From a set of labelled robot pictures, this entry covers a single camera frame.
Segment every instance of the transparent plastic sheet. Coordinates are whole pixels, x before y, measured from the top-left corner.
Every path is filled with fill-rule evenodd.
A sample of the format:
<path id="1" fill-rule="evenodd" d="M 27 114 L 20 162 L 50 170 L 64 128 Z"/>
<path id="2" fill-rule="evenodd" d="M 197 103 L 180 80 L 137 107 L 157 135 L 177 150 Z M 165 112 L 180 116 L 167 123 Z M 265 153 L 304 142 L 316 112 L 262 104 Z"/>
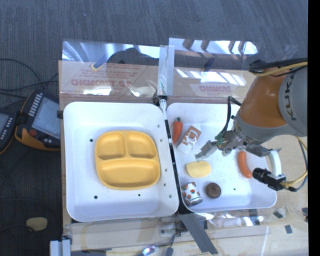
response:
<path id="1" fill-rule="evenodd" d="M 97 75 L 101 72 L 103 78 L 106 80 L 106 74 L 108 74 L 108 72 L 116 71 L 117 73 L 117 71 L 119 71 L 119 67 L 127 65 L 126 63 L 121 63 L 122 58 L 114 59 L 116 63 L 110 63 L 111 66 L 108 66 L 107 61 L 103 61 L 102 67 L 96 71 L 92 69 L 92 65 L 99 62 L 101 59 L 105 60 L 106 57 L 103 56 L 106 54 L 106 56 L 110 58 L 116 52 L 126 52 L 127 49 L 136 49 L 137 46 L 103 42 L 82 42 L 77 40 L 65 41 L 63 43 L 63 56 L 60 63 L 61 72 L 59 74 L 61 78 L 61 109 L 65 107 L 64 104 L 66 105 L 72 101 L 153 102 L 154 97 L 157 95 L 161 74 L 168 75 L 168 72 L 170 71 L 172 72 L 173 79 L 172 93 L 169 92 L 170 88 L 167 90 L 168 88 L 166 87 L 167 85 L 170 86 L 170 79 L 168 81 L 162 80 L 164 81 L 165 90 L 159 90 L 159 95 L 169 95 L 167 100 L 168 104 L 173 102 L 226 103 L 228 96 L 233 96 L 241 101 L 255 79 L 255 76 L 247 71 L 247 67 L 250 62 L 257 59 L 262 59 L 264 61 L 290 59 L 297 50 L 294 45 L 287 45 L 283 51 L 278 52 L 276 56 L 263 56 L 261 52 L 253 52 L 245 56 L 246 46 L 251 46 L 252 44 L 260 50 L 263 48 L 263 43 L 258 44 L 252 42 L 250 44 L 250 42 L 243 43 L 240 41 L 229 41 L 229 46 L 233 46 L 238 50 L 239 48 L 242 49 L 242 53 L 239 51 L 239 53 L 226 54 L 227 56 L 225 56 L 225 53 L 223 52 L 213 53 L 213 50 L 210 50 L 214 44 L 217 44 L 217 42 L 211 41 L 208 43 L 206 40 L 203 40 L 203 43 L 200 44 L 203 44 L 202 46 L 204 46 L 208 43 L 207 48 L 205 50 L 202 49 L 202 51 L 197 51 L 193 48 L 193 46 L 199 44 L 197 40 L 179 40 L 177 42 L 184 43 L 184 49 L 179 49 L 177 42 L 172 41 L 172 38 L 169 39 L 169 47 L 166 48 L 167 52 L 170 51 L 169 49 L 172 51 L 172 48 L 174 48 L 173 70 L 170 70 L 170 62 L 173 60 L 172 56 L 169 55 L 169 59 L 167 60 L 166 58 L 168 58 L 168 55 L 160 58 L 160 47 L 146 46 L 146 48 L 144 48 L 142 46 L 138 46 L 142 47 L 138 48 L 138 52 L 149 55 L 156 60 L 153 60 L 154 62 L 152 61 L 150 63 L 147 62 L 147 59 L 142 59 L 144 62 L 139 62 L 139 64 L 135 61 L 129 62 L 128 68 L 125 68 L 124 72 L 128 72 L 128 70 L 132 68 L 132 65 L 146 65 L 150 70 L 150 72 L 147 73 L 145 71 L 138 74 L 129 73 L 132 77 L 134 77 L 134 75 L 139 76 L 139 79 L 137 80 L 138 83 L 132 83 L 135 85 L 134 87 L 130 84 L 131 78 L 127 77 L 124 80 L 117 80 L 118 83 L 105 83 L 102 87 L 99 87 L 102 84 L 97 83 L 94 86 L 89 87 L 90 90 L 86 93 L 84 93 L 83 90 L 68 91 L 68 87 L 66 86 L 69 86 L 70 84 L 65 83 L 65 81 L 78 79 L 78 84 L 75 85 L 74 88 L 80 87 L 83 89 L 87 86 L 83 82 L 84 80 L 88 80 L 85 79 L 86 76 L 88 76 L 88 73 Z M 147 48 L 149 50 L 153 50 L 153 53 L 156 52 L 156 55 L 150 54 L 149 51 L 142 50 Z M 167 63 L 166 68 L 160 68 L 164 66 L 161 66 L 159 60 L 163 60 L 164 63 Z M 75 67 L 78 68 L 78 66 L 80 69 L 85 67 L 88 73 L 86 73 L 86 71 L 81 74 L 79 72 L 69 72 Z M 120 90 L 121 92 L 116 92 L 116 88 L 118 87 L 122 88 Z M 271 141 L 268 145 L 277 148 L 277 146 L 274 146 L 274 141 Z M 258 239 L 260 243 L 256 244 L 254 252 L 265 252 L 266 255 L 272 255 L 273 249 L 268 243 L 273 242 L 273 244 L 275 244 L 275 241 L 269 241 L 268 236 L 273 233 L 273 226 L 284 229 L 286 226 L 291 225 L 292 227 L 297 227 L 297 229 L 302 231 L 304 234 L 308 234 L 308 196 L 300 199 L 298 198 L 298 193 L 300 192 L 277 192 L 276 205 L 267 209 L 206 212 L 203 214 L 197 213 L 197 216 L 199 219 L 206 221 L 206 231 L 215 246 L 217 243 L 220 243 L 217 241 L 218 239 L 239 238 L 240 240 L 240 238 L 243 237 L 259 236 L 261 237 Z M 64 228 L 64 235 L 66 238 L 73 241 L 72 249 L 75 251 L 103 248 L 116 249 L 135 246 L 139 246 L 138 250 L 140 250 L 144 247 L 154 245 L 163 245 L 165 247 L 170 243 L 172 234 L 177 232 L 177 228 L 179 230 L 179 234 L 175 238 L 176 243 L 180 242 L 181 244 L 184 244 L 187 241 L 193 241 L 192 236 L 190 236 L 190 234 L 181 227 L 181 223 L 177 220 L 176 216 L 169 216 L 168 218 L 65 223 L 67 224 Z M 119 239 L 127 235 L 129 235 L 128 239 Z M 308 245 L 302 244 L 301 250 L 302 253 L 308 251 Z"/>

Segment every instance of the yellow tray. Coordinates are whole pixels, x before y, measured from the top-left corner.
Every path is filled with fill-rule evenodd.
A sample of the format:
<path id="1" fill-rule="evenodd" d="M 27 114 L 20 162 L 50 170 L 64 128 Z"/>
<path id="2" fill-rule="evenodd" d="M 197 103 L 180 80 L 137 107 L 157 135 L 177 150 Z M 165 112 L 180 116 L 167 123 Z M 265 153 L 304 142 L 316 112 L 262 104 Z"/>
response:
<path id="1" fill-rule="evenodd" d="M 102 134 L 95 144 L 95 164 L 100 181 L 111 189 L 151 187 L 161 174 L 155 142 L 148 134 L 135 130 Z"/>

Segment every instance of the white tray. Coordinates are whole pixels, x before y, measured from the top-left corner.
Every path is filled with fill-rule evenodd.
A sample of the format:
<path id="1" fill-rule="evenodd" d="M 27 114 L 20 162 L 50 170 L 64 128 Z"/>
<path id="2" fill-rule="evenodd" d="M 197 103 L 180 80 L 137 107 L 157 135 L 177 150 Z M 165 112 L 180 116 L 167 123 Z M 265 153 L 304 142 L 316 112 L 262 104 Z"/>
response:
<path id="1" fill-rule="evenodd" d="M 236 115 L 239 107 L 232 105 L 231 114 Z M 205 104 L 205 103 L 173 103 L 167 108 L 167 118 L 173 131 L 173 122 L 177 117 L 183 122 L 183 130 L 180 136 L 192 125 L 199 128 L 201 135 L 194 145 L 190 154 L 185 155 L 177 150 L 180 140 L 174 145 L 174 155 L 178 171 L 179 183 L 184 184 L 195 182 L 203 201 L 197 205 L 190 206 L 195 213 L 209 213 L 218 211 L 244 210 L 270 208 L 277 201 L 275 190 L 267 187 L 256 179 L 244 177 L 238 168 L 236 154 L 233 150 L 228 156 L 223 156 L 217 151 L 210 157 L 205 158 L 211 165 L 211 173 L 207 177 L 192 178 L 188 175 L 186 164 L 196 161 L 195 154 L 199 153 L 202 146 L 208 141 L 214 141 L 215 136 L 225 126 L 227 120 L 226 104 Z M 228 129 L 231 129 L 233 120 L 229 122 Z M 247 153 L 247 166 L 250 170 L 255 168 L 268 168 L 265 157 L 258 157 Z M 221 187 L 221 195 L 218 198 L 210 198 L 205 193 L 207 184 L 214 182 Z"/>
<path id="2" fill-rule="evenodd" d="M 147 103 L 73 102 L 63 111 L 66 207 L 79 222 L 173 215 L 179 197 L 162 111 Z M 147 133 L 158 149 L 159 181 L 147 188 L 108 188 L 98 178 L 95 145 L 114 130 Z"/>

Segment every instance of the gray floor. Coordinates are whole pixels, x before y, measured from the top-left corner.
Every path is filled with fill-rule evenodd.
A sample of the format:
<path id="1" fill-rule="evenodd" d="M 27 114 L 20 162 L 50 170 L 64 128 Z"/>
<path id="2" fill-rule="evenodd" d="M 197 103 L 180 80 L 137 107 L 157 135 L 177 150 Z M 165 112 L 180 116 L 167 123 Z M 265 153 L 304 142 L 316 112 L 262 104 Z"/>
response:
<path id="1" fill-rule="evenodd" d="M 167 45 L 169 38 L 237 40 L 253 42 L 265 61 L 305 58 L 308 11 L 308 0 L 2 0 L 0 88 L 54 81 L 0 89 L 0 108 L 19 111 L 42 86 L 58 96 L 64 40 L 147 46 Z M 15 140 L 0 155 L 0 255 L 49 255 L 49 241 L 60 234 L 60 160 L 59 152 Z M 42 233 L 11 227 L 39 215 L 49 220 Z"/>

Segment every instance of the can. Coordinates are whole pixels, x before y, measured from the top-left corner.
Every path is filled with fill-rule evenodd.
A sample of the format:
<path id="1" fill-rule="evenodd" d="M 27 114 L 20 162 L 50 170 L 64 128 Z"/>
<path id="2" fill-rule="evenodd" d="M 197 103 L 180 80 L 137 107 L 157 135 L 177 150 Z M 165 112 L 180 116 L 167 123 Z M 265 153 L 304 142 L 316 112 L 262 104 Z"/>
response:
<path id="1" fill-rule="evenodd" d="M 203 199 L 200 196 L 196 183 L 190 182 L 181 187 L 182 197 L 186 206 L 195 206 L 200 204 Z"/>

